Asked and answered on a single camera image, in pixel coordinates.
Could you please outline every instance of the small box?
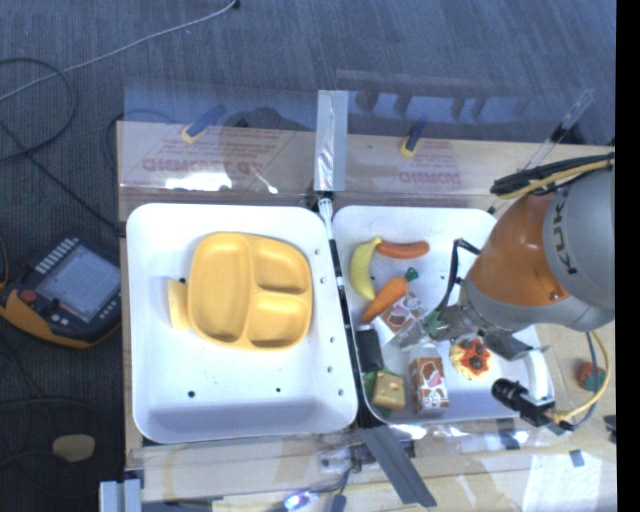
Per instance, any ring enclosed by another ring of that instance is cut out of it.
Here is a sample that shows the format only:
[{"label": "small box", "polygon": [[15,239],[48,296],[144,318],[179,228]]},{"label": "small box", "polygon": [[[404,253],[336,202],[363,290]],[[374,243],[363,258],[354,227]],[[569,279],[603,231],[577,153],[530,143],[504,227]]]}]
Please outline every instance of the small box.
[{"label": "small box", "polygon": [[434,408],[449,407],[442,358],[435,347],[420,347],[411,351],[409,378],[413,407],[417,415]]},{"label": "small box", "polygon": [[424,314],[422,303],[412,292],[398,299],[372,321],[380,344],[393,343],[402,347],[418,343],[423,337],[418,320]]}]

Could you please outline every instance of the toy banana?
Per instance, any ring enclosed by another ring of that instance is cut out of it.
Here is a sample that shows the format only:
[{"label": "toy banana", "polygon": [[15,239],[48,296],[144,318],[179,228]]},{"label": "toy banana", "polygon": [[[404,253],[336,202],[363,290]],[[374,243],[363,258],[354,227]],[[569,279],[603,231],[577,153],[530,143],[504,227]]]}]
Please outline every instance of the toy banana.
[{"label": "toy banana", "polygon": [[382,242],[382,238],[376,236],[370,242],[365,242],[356,247],[351,255],[351,261],[349,262],[349,280],[351,286],[358,295],[367,299],[373,300],[376,296],[376,290],[371,282],[371,276],[369,275],[369,262],[376,249],[376,246]]},{"label": "toy banana", "polygon": [[187,285],[181,281],[171,279],[167,283],[171,325],[179,331],[191,329],[191,322],[189,321],[189,313],[187,311],[187,291]]}]

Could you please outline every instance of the small orange object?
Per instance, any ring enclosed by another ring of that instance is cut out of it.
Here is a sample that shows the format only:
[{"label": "small orange object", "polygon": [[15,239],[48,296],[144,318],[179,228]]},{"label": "small orange object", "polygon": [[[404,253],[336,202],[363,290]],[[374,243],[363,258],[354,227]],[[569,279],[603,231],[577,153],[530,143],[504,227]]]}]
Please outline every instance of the small orange object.
[{"label": "small orange object", "polygon": [[368,324],[395,301],[409,293],[409,281],[413,281],[417,277],[416,269],[409,267],[404,276],[395,276],[389,279],[369,303],[369,307],[362,315],[362,323]]},{"label": "small orange object", "polygon": [[396,244],[383,240],[376,245],[376,251],[389,258],[408,260],[427,254],[429,252],[429,244],[424,240],[408,244]]}]

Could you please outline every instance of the wire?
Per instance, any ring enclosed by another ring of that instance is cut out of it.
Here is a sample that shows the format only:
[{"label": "wire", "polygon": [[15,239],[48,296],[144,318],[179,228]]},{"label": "wire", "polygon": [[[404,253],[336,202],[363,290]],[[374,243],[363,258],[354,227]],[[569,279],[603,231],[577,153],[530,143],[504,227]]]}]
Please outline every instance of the wire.
[{"label": "wire", "polygon": [[51,171],[41,164],[35,157],[31,154],[32,150],[26,147],[17,136],[9,129],[9,127],[0,120],[0,127],[2,127],[11,137],[11,139],[16,143],[16,145],[22,150],[22,153],[35,165],[38,169],[40,169],[45,176],[47,176],[50,180],[52,180],[56,185],[58,185],[62,190],[64,190],[67,194],[69,194],[73,199],[75,199],[80,205],[82,205],[89,213],[91,213],[98,220],[114,229],[114,222],[110,221],[106,217],[104,217],[100,212],[90,206],[84,199],[82,199],[78,194],[76,194],[73,190],[71,190],[67,185],[65,185],[59,178],[51,173]]},{"label": "wire", "polygon": [[[30,459],[30,458],[34,458],[34,457],[46,457],[49,459],[53,459],[56,460],[57,462],[60,462],[64,465],[68,465],[72,471],[75,473],[75,477],[78,479],[84,479],[82,473],[80,473],[71,462],[67,461],[64,457],[61,457],[60,455],[57,455],[53,452],[48,452],[46,450],[30,450],[30,451],[26,451],[26,452],[20,452],[20,453],[15,453],[13,455],[9,455],[8,457],[5,457],[4,459],[0,459],[0,470],[5,469],[7,467],[9,467],[11,464],[14,464],[16,462],[19,462],[23,459]],[[96,491],[92,491],[92,492],[88,492],[88,493],[84,493],[78,496],[65,496],[63,494],[59,494],[59,493],[55,493],[55,492],[51,492],[47,489],[45,489],[42,486],[38,486],[37,489],[44,495],[49,496],[50,498],[56,498],[56,499],[65,499],[65,500],[82,500],[85,498],[90,498],[91,496],[94,496],[96,494]]]},{"label": "wire", "polygon": [[453,241],[453,249],[451,250],[451,261],[449,264],[449,280],[447,282],[447,289],[444,296],[442,297],[442,300],[436,306],[435,311],[440,311],[449,303],[449,297],[451,295],[451,292],[453,291],[453,285],[456,283],[456,279],[458,277],[458,247],[462,247],[463,249],[466,249],[476,256],[480,254],[480,250],[477,247],[474,247],[462,238],[458,238]]},{"label": "wire", "polygon": [[[15,158],[17,156],[20,156],[24,153],[26,153],[27,151],[35,151],[36,149],[41,148],[42,146],[48,144],[49,142],[53,141],[54,139],[56,139],[62,132],[64,132],[69,125],[71,124],[71,121],[73,120],[75,113],[76,113],[76,109],[78,106],[78,93],[75,89],[75,87],[73,86],[73,84],[71,83],[71,80],[69,80],[69,78],[64,74],[64,72],[57,68],[56,66],[54,66],[53,64],[50,64],[48,62],[42,61],[40,59],[34,59],[32,57],[13,57],[13,58],[9,58],[9,59],[0,59],[0,67],[2,67],[3,65],[6,64],[14,64],[17,62],[31,62],[34,64],[38,64],[39,66],[43,66],[45,68],[48,68],[50,70],[53,71],[53,73],[50,75],[52,77],[59,77],[60,79],[62,79],[62,81],[64,82],[64,85],[67,89],[67,94],[68,94],[68,98],[69,98],[69,102],[70,102],[70,107],[69,107],[69,112],[67,114],[67,117],[64,121],[64,123],[62,124],[62,126],[60,126],[58,128],[58,130],[56,130],[53,135],[50,135],[49,137],[47,137],[45,140],[37,143],[37,144],[33,144],[29,147],[26,148],[21,148],[20,151],[17,151],[15,153],[11,153],[9,155],[5,155],[3,157],[0,157],[0,163],[6,162],[7,160],[10,160],[12,158]],[[0,103],[2,103],[2,101],[5,99],[5,97],[0,97]],[[3,128],[5,130],[7,130],[6,125],[4,125],[4,123],[2,123]],[[9,136],[14,140],[15,142],[15,135],[13,135],[12,133],[9,133]]]},{"label": "wire", "polygon": [[593,396],[589,400],[587,400],[582,405],[576,407],[575,409],[572,409],[569,411],[560,411],[560,410],[551,411],[551,420],[556,424],[560,424],[561,422],[568,421],[569,419],[573,418],[577,414],[580,414],[581,412],[587,410],[589,407],[591,407],[600,399],[600,397],[604,394],[605,390],[607,389],[607,386],[609,385],[609,380],[611,379],[609,353],[607,352],[607,348],[605,347],[604,342],[602,341],[598,333],[596,331],[592,331],[591,334],[593,335],[595,340],[598,342],[600,350],[602,351],[602,354],[604,356],[604,362],[605,362],[604,381],[602,383],[602,386],[600,386],[600,388],[597,389],[597,391],[593,394]]},{"label": "wire", "polygon": [[306,489],[296,492],[295,494],[290,495],[282,503],[282,505],[278,505],[276,508],[270,508],[268,512],[289,512],[290,507],[287,506],[288,500],[305,493],[326,494],[326,493],[332,493],[332,492],[338,491],[337,495],[341,495],[342,493],[344,493],[344,489],[347,486],[349,475],[356,467],[357,467],[356,465],[350,466],[349,469],[347,469],[336,482],[329,484],[325,487],[318,487],[318,486],[308,487]]},{"label": "wire", "polygon": [[[593,392],[594,394],[598,392],[598,388],[600,387],[600,375],[599,375],[599,371],[598,371],[598,360],[596,358],[596,351],[593,347],[593,340],[591,339],[591,334],[589,332],[586,333],[587,335],[587,342],[589,345],[589,353],[591,354],[591,367],[594,369],[593,370]],[[565,422],[560,422],[560,426],[563,428],[566,428],[567,430],[575,430],[579,427],[581,427],[582,425],[584,425],[587,421],[589,421],[589,419],[591,418],[591,416],[593,416],[593,411],[595,411],[596,409],[596,404],[593,403],[591,404],[591,407],[589,407],[589,410],[587,411],[587,414],[584,415],[584,417],[577,423],[574,423],[573,425],[567,421]]]},{"label": "wire", "polygon": [[579,165],[592,164],[594,162],[606,162],[614,155],[614,152],[610,152],[605,155],[581,156],[552,162],[550,164],[539,165],[538,167],[533,167],[531,169],[518,170],[514,174],[495,180],[490,192],[492,194],[506,194],[524,185],[528,185],[531,180],[546,178],[553,173],[573,169]]},{"label": "wire", "polygon": [[109,145],[110,145],[109,135],[111,133],[111,129],[114,127],[116,122],[118,122],[120,119],[124,119],[125,115],[131,115],[131,114],[153,114],[155,116],[166,119],[170,123],[173,123],[173,124],[176,123],[176,121],[168,114],[165,114],[163,112],[156,112],[154,110],[144,109],[144,108],[128,110],[126,112],[122,112],[121,114],[118,114],[117,116],[114,116],[111,119],[111,121],[109,121],[109,123],[105,126],[102,132],[102,137],[100,138],[100,151],[102,151],[102,155],[104,156],[104,159],[107,161],[107,164],[109,165],[109,167],[113,172],[116,172],[118,167],[117,167],[117,162],[114,160],[113,156],[111,156],[111,152],[109,151]]},{"label": "wire", "polygon": [[608,168],[611,165],[615,164],[615,158],[609,159],[607,160],[608,164],[607,166],[603,166],[601,162],[596,162],[596,163],[592,163],[592,164],[586,164],[586,165],[581,165],[578,167],[574,167],[571,169],[568,169],[566,171],[560,171],[557,172],[555,174],[552,174],[551,176],[548,176],[546,178],[540,179],[538,181],[535,181],[534,183],[531,183],[530,185],[524,186],[518,190],[515,190],[513,192],[507,193],[507,194],[501,194],[498,195],[497,197],[499,199],[513,199],[516,197],[520,197],[523,196],[525,194],[528,194],[534,190],[540,189],[545,187],[546,185],[548,185],[549,183],[553,183],[555,181],[558,180],[562,180],[565,178],[569,178],[571,176],[575,176],[578,174],[584,174],[587,172],[591,172],[591,171],[595,171],[595,170],[599,170],[599,169],[604,169],[604,168]]},{"label": "wire", "polygon": [[[110,420],[110,418],[103,413],[97,407],[94,407],[90,404],[81,402],[79,400],[74,400],[73,398],[64,398],[64,397],[56,397],[56,396],[43,396],[38,398],[23,398],[19,400],[10,400],[6,402],[0,402],[0,409],[9,409],[14,407],[23,407],[28,405],[67,405],[70,407],[76,407],[79,409],[84,409],[94,413],[98,416],[104,423],[107,425],[109,432],[113,436],[113,439],[116,443],[120,444],[120,436],[118,435],[118,429],[115,424]],[[122,467],[123,455],[118,457],[118,472]]]},{"label": "wire", "polygon": [[[0,333],[0,341],[2,341],[2,344],[4,345],[4,349],[5,349],[4,351],[0,352],[0,356],[5,360],[6,364],[8,364],[11,368],[13,368],[14,371],[18,374],[18,376],[20,377],[20,381],[22,382],[22,386],[25,388],[26,393],[29,394],[29,389],[31,389],[32,393],[37,398],[41,398],[42,397],[42,392],[40,391],[40,388],[27,375],[27,373],[22,368],[20,362],[18,361],[18,359],[16,358],[15,354],[13,353],[11,348],[9,347],[9,344],[7,343],[7,340],[6,340],[6,337],[4,336],[4,333]],[[49,425],[49,429],[51,431],[51,436],[49,437],[49,441],[52,441],[53,438],[57,437],[57,432],[54,430],[53,417],[52,417],[51,411],[49,410],[48,407],[44,408],[44,412],[45,412],[45,415],[47,417],[47,422],[48,422],[48,425]],[[18,451],[22,451],[24,449],[24,447],[26,446],[27,435],[28,435],[28,431],[30,429],[30,425],[31,425],[31,411],[29,411],[29,416],[27,418],[27,426],[24,429],[25,436],[23,437],[23,439],[22,439],[22,441],[20,443],[20,447],[18,448]],[[4,449],[6,451],[9,451],[8,443],[4,440],[4,438],[0,437],[0,442],[2,442],[2,445],[3,445]],[[34,487],[37,487],[37,484],[35,482],[32,481],[32,483],[33,483]]]},{"label": "wire", "polygon": [[[148,36],[145,36],[145,37],[143,37],[141,39],[138,39],[138,40],[136,40],[136,41],[134,41],[132,43],[129,43],[129,44],[125,45],[125,46],[122,46],[122,47],[120,47],[120,48],[118,48],[116,50],[113,50],[111,52],[105,53],[104,55],[100,55],[100,56],[94,57],[93,59],[90,59],[90,60],[88,60],[86,62],[82,62],[81,64],[76,64],[75,66],[68,67],[68,68],[64,69],[64,72],[68,73],[69,71],[75,71],[76,69],[80,69],[80,68],[89,66],[89,65],[94,64],[96,62],[100,62],[102,60],[108,59],[109,57],[113,57],[114,55],[118,55],[118,54],[120,54],[120,53],[122,53],[122,52],[124,52],[126,50],[130,50],[131,48],[134,48],[134,47],[136,47],[136,46],[138,46],[138,45],[140,45],[142,43],[145,43],[147,41],[150,41],[151,39],[155,39],[157,37],[160,37],[160,36],[163,36],[163,35],[166,35],[166,34],[170,34],[171,32],[176,32],[176,31],[182,30],[184,28],[188,28],[188,27],[192,27],[194,25],[198,25],[200,23],[203,23],[205,21],[213,19],[213,18],[215,18],[217,16],[220,16],[221,14],[224,14],[229,9],[233,8],[237,3],[238,3],[238,0],[231,0],[231,2],[229,2],[222,9],[219,9],[219,10],[217,10],[217,11],[211,13],[211,14],[208,14],[208,15],[202,17],[202,18],[199,18],[199,19],[196,19],[196,20],[193,20],[193,21],[189,21],[187,23],[183,23],[181,25],[178,25],[178,26],[175,26],[175,27],[172,27],[172,28],[168,28],[166,30],[161,30],[159,32],[155,32],[154,34],[150,34]],[[57,76],[56,73],[52,73],[50,75],[45,75],[45,76],[43,76],[41,78],[38,78],[37,80],[33,80],[32,82],[29,82],[28,84],[25,84],[25,85],[15,89],[15,90],[11,91],[11,92],[8,92],[8,93],[4,94],[3,96],[0,96],[0,102],[4,101],[7,98],[10,98],[10,97],[16,95],[17,93],[19,93],[21,91],[24,91],[25,89],[28,89],[29,87],[32,87],[32,86],[34,86],[34,85],[36,85],[36,84],[38,84],[38,83],[40,83],[40,82],[42,82],[44,80],[48,80],[48,79],[53,78],[55,76]]]}]

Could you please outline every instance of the black connector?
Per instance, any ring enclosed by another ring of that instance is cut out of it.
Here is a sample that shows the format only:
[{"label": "black connector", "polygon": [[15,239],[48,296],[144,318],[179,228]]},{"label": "black connector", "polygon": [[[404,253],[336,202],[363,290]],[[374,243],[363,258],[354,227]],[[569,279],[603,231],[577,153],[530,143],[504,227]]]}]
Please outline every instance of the black connector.
[{"label": "black connector", "polygon": [[610,414],[604,417],[604,422],[607,426],[607,430],[611,433],[609,436],[609,441],[612,443],[617,443],[616,438],[616,415]]},{"label": "black connector", "polygon": [[344,494],[337,494],[331,500],[329,512],[343,512],[347,506],[347,498]]},{"label": "black connector", "polygon": [[543,404],[534,404],[522,396],[528,391],[522,384],[508,379],[498,379],[491,386],[493,397],[509,409],[519,412],[520,418],[524,421],[534,427],[548,425],[551,423],[551,418],[546,415],[546,411],[551,409],[555,402],[549,401]]}]

